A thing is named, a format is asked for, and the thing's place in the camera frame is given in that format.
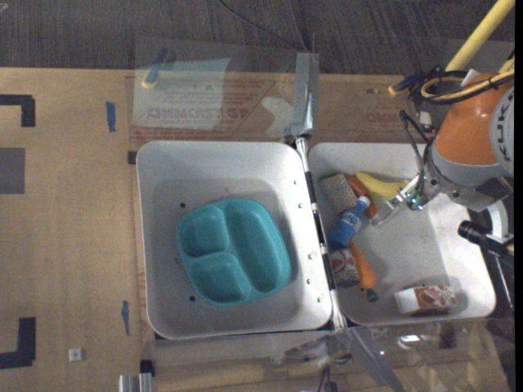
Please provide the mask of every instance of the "wire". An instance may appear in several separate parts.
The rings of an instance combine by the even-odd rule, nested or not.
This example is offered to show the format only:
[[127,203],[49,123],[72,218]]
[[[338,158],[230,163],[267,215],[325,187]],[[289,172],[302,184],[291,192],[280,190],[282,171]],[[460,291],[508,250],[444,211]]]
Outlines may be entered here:
[[[215,0],[219,6],[221,6],[222,8],[224,8],[226,11],[228,11],[231,15],[237,17],[238,19],[242,20],[243,22],[245,22],[247,25],[250,25],[252,26],[253,28],[255,29],[258,29],[258,30],[261,30],[263,33],[267,33],[268,35],[270,35],[271,37],[285,43],[285,45],[287,45],[288,47],[294,47],[294,44],[291,43],[290,41],[288,41],[287,39],[285,38],[282,38],[281,36],[279,36],[278,34],[274,33],[274,32],[271,32],[269,29],[266,29],[262,26],[260,26],[259,24],[255,24],[254,22],[252,22],[251,20],[247,19],[246,17],[243,17],[242,15],[240,15],[237,11],[234,11],[233,9],[231,9],[229,6],[227,6],[223,0]],[[288,0],[291,4],[291,7],[293,8],[293,0]],[[305,50],[306,52],[310,52],[309,51],[309,48],[307,47],[307,45],[305,44],[305,41],[303,40],[303,36],[300,32],[300,28],[297,24],[297,19],[296,19],[296,13],[294,11],[294,8],[293,8],[293,19],[294,19],[294,22],[293,22],[293,25],[294,25],[294,28],[297,32],[297,35],[300,39],[300,43],[302,45],[302,49]]]
[[414,125],[415,129],[419,132],[419,134],[422,136],[422,138],[425,142],[427,142],[429,144],[430,141],[423,134],[423,131],[418,126],[418,124],[407,114],[407,112],[405,112],[404,110],[401,110],[400,117],[401,117],[401,121],[403,122],[403,128],[405,130],[405,133],[407,134],[410,144],[413,147],[414,153],[416,154],[416,163],[418,164],[418,173],[419,173],[418,183],[416,184],[416,190],[418,191],[419,194],[422,194],[423,190],[425,189],[425,167],[423,166],[423,159],[422,159],[421,154],[419,153],[418,145],[416,144],[416,141],[414,140],[412,134],[409,131],[409,122]]
[[342,366],[343,364],[348,363],[352,359],[352,354],[347,353],[341,357],[338,357],[337,359],[334,359],[334,364],[337,366]]
[[410,100],[423,100],[421,95],[421,89],[426,82],[437,78],[437,82],[441,84],[443,81],[456,81],[461,82],[467,76],[465,71],[444,71],[439,65],[435,66],[431,71],[425,75],[420,75],[418,80],[409,86],[409,99]]
[[324,382],[325,382],[325,375],[327,374],[328,369],[329,369],[329,366],[327,365],[324,367],[324,370],[321,371],[320,383],[318,384],[318,389],[316,389],[316,392],[321,391],[321,388],[323,387]]
[[446,91],[439,94],[432,94],[429,92],[431,86],[439,84],[441,82],[458,82],[462,81],[461,78],[448,76],[448,77],[436,77],[426,81],[420,88],[420,94],[423,99],[435,104],[435,105],[450,105],[470,99],[473,96],[477,96],[483,91],[487,91],[491,88],[498,88],[499,85],[504,84],[505,82],[510,82],[514,79],[514,71],[508,71],[506,73],[498,74],[492,78],[487,78],[480,82],[475,82],[464,87],[459,91]]

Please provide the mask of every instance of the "toy carrot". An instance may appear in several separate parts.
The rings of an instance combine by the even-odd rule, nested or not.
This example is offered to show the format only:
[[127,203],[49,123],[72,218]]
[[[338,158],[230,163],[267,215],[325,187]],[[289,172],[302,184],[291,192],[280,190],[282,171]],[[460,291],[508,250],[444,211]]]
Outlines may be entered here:
[[360,276],[360,287],[367,291],[367,299],[369,302],[377,301],[378,294],[373,289],[374,286],[376,286],[376,276],[374,275],[373,270],[370,268],[365,256],[354,242],[354,239],[349,241],[349,248],[352,250],[352,256],[354,257],[356,269]]
[[376,208],[376,203],[374,203],[374,200],[370,194],[370,190],[367,189],[367,186],[365,186],[360,179],[356,176],[346,176],[346,181],[351,186],[352,191],[355,193],[356,196],[365,196],[370,200],[369,207],[365,210],[365,215],[369,219],[373,219],[376,214],[378,213],[378,209]]

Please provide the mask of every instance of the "blue plastic bottle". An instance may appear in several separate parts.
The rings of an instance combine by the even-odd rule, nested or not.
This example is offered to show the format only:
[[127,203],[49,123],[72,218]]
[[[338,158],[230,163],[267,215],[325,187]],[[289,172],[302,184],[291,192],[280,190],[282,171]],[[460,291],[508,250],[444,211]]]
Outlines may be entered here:
[[356,205],[344,211],[337,220],[336,228],[327,237],[331,251],[347,248],[349,241],[355,236],[361,227],[361,217],[365,209],[369,207],[370,200],[365,196],[359,196]]

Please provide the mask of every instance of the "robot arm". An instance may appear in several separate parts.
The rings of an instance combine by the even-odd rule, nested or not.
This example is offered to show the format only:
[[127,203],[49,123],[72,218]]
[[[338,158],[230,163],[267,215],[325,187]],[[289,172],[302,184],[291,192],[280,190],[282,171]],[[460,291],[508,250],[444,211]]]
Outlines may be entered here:
[[[482,74],[472,85],[493,77],[493,73]],[[511,80],[450,107],[435,139],[427,144],[420,172],[378,210],[373,223],[382,225],[403,205],[422,209],[439,194],[475,212],[490,212],[494,204],[512,193],[505,177],[513,175]]]

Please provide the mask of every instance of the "gray carpet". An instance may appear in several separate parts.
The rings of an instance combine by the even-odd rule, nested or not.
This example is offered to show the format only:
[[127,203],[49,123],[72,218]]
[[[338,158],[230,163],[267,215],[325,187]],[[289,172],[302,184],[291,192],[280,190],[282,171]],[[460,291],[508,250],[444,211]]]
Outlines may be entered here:
[[[314,41],[324,72],[408,74],[448,61],[496,0],[222,1],[266,31],[216,0],[0,0],[0,66],[133,69],[173,39],[248,46],[241,68],[282,70]],[[514,11],[491,40],[508,56]]]

